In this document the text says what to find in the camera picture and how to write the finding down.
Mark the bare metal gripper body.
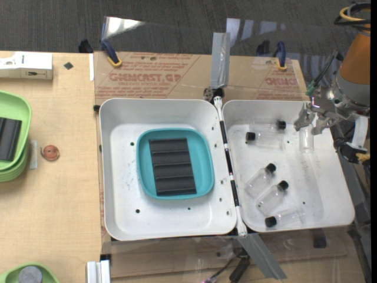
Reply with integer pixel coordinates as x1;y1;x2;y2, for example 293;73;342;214
307;87;371;121

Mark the clear plastic bottle without cap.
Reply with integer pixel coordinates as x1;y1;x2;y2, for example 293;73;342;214
299;123;315;154

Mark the clear plastic bottle black cap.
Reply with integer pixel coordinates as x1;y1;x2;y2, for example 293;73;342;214
252;119;287;133
255;180;290;215
264;208;307;229
245;131;285;150
244;163;277;198

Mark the white plastic tray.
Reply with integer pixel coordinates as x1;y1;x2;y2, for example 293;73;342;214
221;100;356;233
99;98;238;242

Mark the brown cardboard board red print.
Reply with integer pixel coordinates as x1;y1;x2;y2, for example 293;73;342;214
93;51;366;279

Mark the black ribbed insert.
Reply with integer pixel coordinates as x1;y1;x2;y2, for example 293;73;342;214
0;117;23;162
148;137;198;197

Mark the teal plate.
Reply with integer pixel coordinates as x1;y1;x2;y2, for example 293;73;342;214
135;127;215;200

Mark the red round disc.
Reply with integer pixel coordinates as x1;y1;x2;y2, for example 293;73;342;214
41;144;61;162

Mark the small clear plastic tube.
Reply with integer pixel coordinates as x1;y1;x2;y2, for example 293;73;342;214
29;140;39;170

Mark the white cardboard box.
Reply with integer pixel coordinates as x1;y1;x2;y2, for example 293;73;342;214
0;51;54;81

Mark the stack of green plates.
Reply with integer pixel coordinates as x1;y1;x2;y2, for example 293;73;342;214
0;90;33;183

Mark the green plate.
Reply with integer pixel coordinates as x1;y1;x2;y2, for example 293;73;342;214
0;262;61;283

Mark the grey round can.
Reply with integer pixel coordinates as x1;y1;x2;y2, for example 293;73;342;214
18;265;43;283

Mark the black cylinder on white bracket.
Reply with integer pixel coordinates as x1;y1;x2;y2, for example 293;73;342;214
333;115;369;164

